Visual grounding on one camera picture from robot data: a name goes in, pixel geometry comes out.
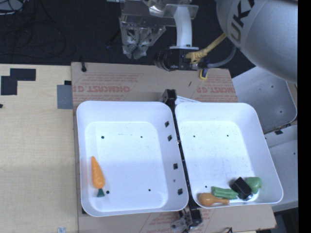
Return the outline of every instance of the toy carrot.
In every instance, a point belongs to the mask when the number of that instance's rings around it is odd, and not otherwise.
[[[96,161],[95,157],[91,157],[91,166],[92,166],[92,181],[93,185],[98,189],[97,197],[105,196],[103,191],[103,186],[105,185],[105,179],[99,166],[98,162]]]

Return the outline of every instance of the wooden surface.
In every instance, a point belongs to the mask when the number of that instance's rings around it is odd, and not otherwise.
[[[69,66],[35,68],[36,81],[18,81],[17,95],[0,104],[0,232],[78,232],[72,110],[57,109],[57,85]]]

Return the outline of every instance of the cardboard sheet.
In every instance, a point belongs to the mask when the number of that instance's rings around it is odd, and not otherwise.
[[[159,101],[165,89],[175,89],[178,96],[201,102],[238,102],[230,72],[210,69],[207,79],[198,71],[167,72],[155,66],[85,63],[71,64],[75,131],[78,223],[80,233],[171,233],[170,223],[178,212],[144,213],[124,216],[91,217],[83,214],[80,194],[79,148],[76,109],[87,100]],[[270,205],[201,209],[203,222],[191,232],[234,232],[271,229],[276,220]]]

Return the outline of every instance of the orange carrot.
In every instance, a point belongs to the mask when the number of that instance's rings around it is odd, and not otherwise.
[[[92,166],[92,181],[93,185],[98,189],[98,197],[104,196],[103,186],[105,185],[105,179],[99,166],[98,162],[96,161],[95,157],[91,157],[91,166]]]

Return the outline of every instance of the cardboard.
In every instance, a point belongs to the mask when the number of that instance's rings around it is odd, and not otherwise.
[[[202,81],[198,71],[167,72],[155,66],[100,63],[85,63],[85,67],[86,72],[82,72],[81,63],[71,64],[79,232],[173,232],[170,223],[179,218],[178,212],[108,217],[83,214],[76,109],[86,100],[159,101],[165,89],[175,89],[178,96],[201,102],[238,102],[229,70],[210,69],[207,79]],[[238,232],[276,227],[269,204],[200,210],[203,222],[191,232],[227,232],[230,227]]]

